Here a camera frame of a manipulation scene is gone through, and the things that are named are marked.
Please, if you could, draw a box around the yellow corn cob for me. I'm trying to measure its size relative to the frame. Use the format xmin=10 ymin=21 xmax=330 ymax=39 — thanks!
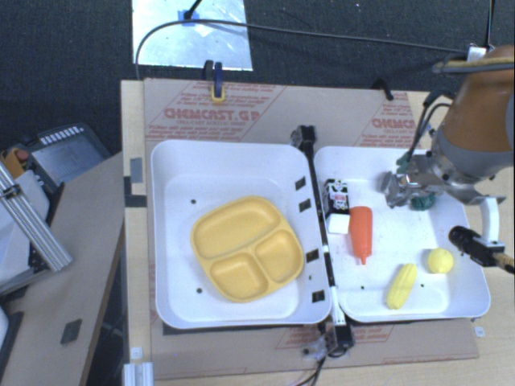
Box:
xmin=385 ymin=262 xmax=418 ymax=310

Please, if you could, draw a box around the yellow ball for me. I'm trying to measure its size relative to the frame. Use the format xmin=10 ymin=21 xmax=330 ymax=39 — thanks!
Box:
xmin=426 ymin=247 xmax=455 ymax=275

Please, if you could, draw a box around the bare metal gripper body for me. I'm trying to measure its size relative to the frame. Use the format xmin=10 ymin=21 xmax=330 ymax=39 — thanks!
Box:
xmin=397 ymin=153 xmax=495 ymax=201

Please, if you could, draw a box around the black and white carton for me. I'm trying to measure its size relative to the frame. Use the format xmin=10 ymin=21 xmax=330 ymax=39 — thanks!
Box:
xmin=323 ymin=178 xmax=350 ymax=217

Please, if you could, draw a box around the white plastic tray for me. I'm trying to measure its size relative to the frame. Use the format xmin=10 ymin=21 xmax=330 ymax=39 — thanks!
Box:
xmin=150 ymin=138 xmax=333 ymax=331
xmin=313 ymin=146 xmax=492 ymax=324

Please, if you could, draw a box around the white cube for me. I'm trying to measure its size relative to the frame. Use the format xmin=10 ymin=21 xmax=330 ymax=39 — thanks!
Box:
xmin=326 ymin=213 xmax=351 ymax=236

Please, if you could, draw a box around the yellow divided plate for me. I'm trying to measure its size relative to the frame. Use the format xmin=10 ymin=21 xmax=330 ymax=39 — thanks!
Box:
xmin=189 ymin=195 xmax=306 ymax=304

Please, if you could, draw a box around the green broccoli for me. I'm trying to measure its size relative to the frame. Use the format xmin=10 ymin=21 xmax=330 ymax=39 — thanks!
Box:
xmin=409 ymin=193 xmax=436 ymax=212

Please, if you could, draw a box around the brown cardboard board red print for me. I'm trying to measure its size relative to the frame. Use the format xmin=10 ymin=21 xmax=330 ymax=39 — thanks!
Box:
xmin=142 ymin=77 xmax=482 ymax=381

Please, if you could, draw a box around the orange bottle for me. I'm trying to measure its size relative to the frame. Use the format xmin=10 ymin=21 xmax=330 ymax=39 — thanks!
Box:
xmin=348 ymin=205 xmax=374 ymax=266

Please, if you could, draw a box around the thin black and white rod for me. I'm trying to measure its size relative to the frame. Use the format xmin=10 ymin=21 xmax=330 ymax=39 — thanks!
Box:
xmin=302 ymin=142 xmax=345 ymax=326

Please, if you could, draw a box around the black block with thin wires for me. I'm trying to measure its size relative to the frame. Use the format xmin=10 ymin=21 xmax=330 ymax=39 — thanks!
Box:
xmin=290 ymin=125 xmax=317 ymax=150
xmin=320 ymin=321 xmax=356 ymax=358

